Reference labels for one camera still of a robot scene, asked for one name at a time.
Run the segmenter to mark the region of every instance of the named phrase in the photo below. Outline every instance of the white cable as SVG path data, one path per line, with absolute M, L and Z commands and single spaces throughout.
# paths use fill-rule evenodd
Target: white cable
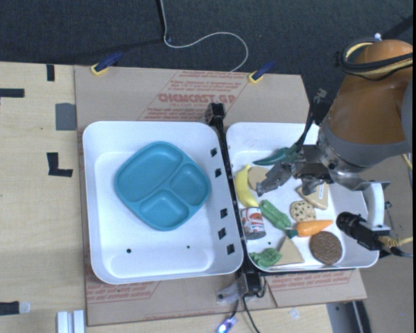
M 236 35 L 234 33 L 231 33 L 231 32 L 215 32 L 215 33 L 210 33 L 209 35 L 206 35 L 206 36 L 204 36 L 202 38 L 199 38 L 195 42 L 192 42 L 192 43 L 189 43 L 189 44 L 185 44 L 185 45 L 182 45 L 182 46 L 174 46 L 174 45 L 170 44 L 166 40 L 166 33 L 168 31 L 168 26 L 166 24 L 166 16 L 165 16 L 164 2 L 163 2 L 163 0 L 159 0 L 159 1 L 160 1 L 160 9 L 162 11 L 162 17 L 163 17 L 163 20 L 164 20 L 164 43 L 165 43 L 166 46 L 168 46 L 170 48 L 174 48 L 174 49 L 183 49 L 183 48 L 188 48 L 188 47 L 194 46 L 195 44 L 197 44 L 197 43 L 199 43 L 199 42 L 201 42 L 203 40 L 206 40 L 207 38 L 213 37 L 215 35 L 231 35 L 231 36 L 237 38 L 239 41 L 241 41 L 241 43 L 245 47 L 245 58 L 243 59 L 243 61 L 242 61 L 241 64 L 239 64 L 237 67 L 235 67 L 231 71 L 236 71 L 237 69 L 241 68 L 245 64 L 245 62 L 248 59 L 248 46 L 245 43 L 245 41 L 242 40 L 242 38 L 240 38 L 238 35 Z

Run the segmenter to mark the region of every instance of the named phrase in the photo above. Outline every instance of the blue light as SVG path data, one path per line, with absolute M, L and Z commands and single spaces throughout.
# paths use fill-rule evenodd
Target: blue light
M 226 333 L 226 331 L 227 331 L 227 326 L 224 323 L 222 323 L 217 329 L 217 333 Z

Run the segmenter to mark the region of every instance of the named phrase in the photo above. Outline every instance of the green vegetable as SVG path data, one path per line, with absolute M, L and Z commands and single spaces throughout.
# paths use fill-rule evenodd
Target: green vegetable
M 293 162 L 297 156 L 297 144 L 294 143 L 290 148 L 283 147 L 279 149 L 275 154 L 270 155 L 267 158 L 256 160 L 253 163 L 255 165 L 274 165 L 278 162 L 290 163 Z
M 280 212 L 270 201 L 262 200 L 259 207 L 262 216 L 268 219 L 276 228 L 285 230 L 291 226 L 290 218 L 285 213 Z
M 262 253 L 250 253 L 251 259 L 260 267 L 268 268 L 276 264 L 280 258 L 281 254 L 274 248 L 267 248 Z

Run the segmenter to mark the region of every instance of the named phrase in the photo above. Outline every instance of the cardboard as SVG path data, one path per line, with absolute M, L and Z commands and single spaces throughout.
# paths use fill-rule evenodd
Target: cardboard
M 300 76 L 267 74 L 253 85 L 245 73 L 111 67 L 101 77 L 74 67 L 80 192 L 85 248 L 87 324 L 106 325 L 231 312 L 216 290 L 235 274 L 109 285 L 89 263 L 83 130 L 95 121 L 204 121 L 210 103 L 223 103 L 226 127 L 240 121 L 304 123 L 308 101 Z M 359 270 L 300 273 L 266 278 L 267 294 L 248 307 L 271 309 L 366 298 Z

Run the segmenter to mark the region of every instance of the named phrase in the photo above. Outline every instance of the gray carpet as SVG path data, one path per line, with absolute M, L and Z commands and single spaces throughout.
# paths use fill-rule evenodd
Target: gray carpet
M 413 15 L 413 0 L 163 0 L 172 44 L 217 31 L 248 45 L 240 71 L 275 61 L 301 74 L 307 94 L 335 94 L 343 74 L 334 53 L 353 39 L 384 33 Z M 0 60 L 91 65 L 113 51 L 119 65 L 229 71 L 244 57 L 228 35 L 188 49 L 162 42 L 156 0 L 0 0 Z M 413 43 L 413 29 L 397 38 Z

